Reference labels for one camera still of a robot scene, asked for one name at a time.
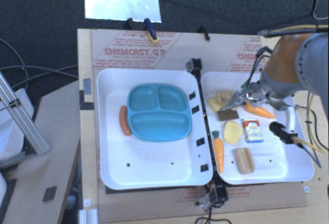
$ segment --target sausage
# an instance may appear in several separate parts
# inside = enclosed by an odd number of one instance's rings
[[[128,112],[127,106],[122,105],[119,113],[119,123],[123,133],[126,136],[129,136],[132,134],[132,131],[130,130],[130,127],[127,122],[127,112]]]

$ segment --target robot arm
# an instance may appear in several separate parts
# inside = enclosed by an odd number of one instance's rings
[[[328,33],[282,36],[260,80],[236,92],[226,108],[250,101],[284,110],[288,106],[283,99],[300,90],[319,95],[328,118]]]

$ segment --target small box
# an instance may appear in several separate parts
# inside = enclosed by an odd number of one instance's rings
[[[259,143],[264,141],[257,119],[244,119],[242,125],[247,143]]]

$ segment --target toy carrot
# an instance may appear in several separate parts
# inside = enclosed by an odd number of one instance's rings
[[[246,111],[254,115],[267,117],[267,118],[275,118],[273,114],[271,114],[268,110],[264,109],[263,107],[252,107],[250,102],[247,102],[245,107],[246,107]]]
[[[224,143],[220,138],[218,138],[218,131],[213,131],[212,134],[214,136],[214,140],[212,141],[212,143],[214,146],[217,168],[218,171],[222,173],[224,167]]]

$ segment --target blue plate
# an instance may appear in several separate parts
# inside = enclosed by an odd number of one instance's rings
[[[184,92],[168,84],[143,84],[128,95],[128,123],[135,136],[148,141],[173,141],[191,130]]]

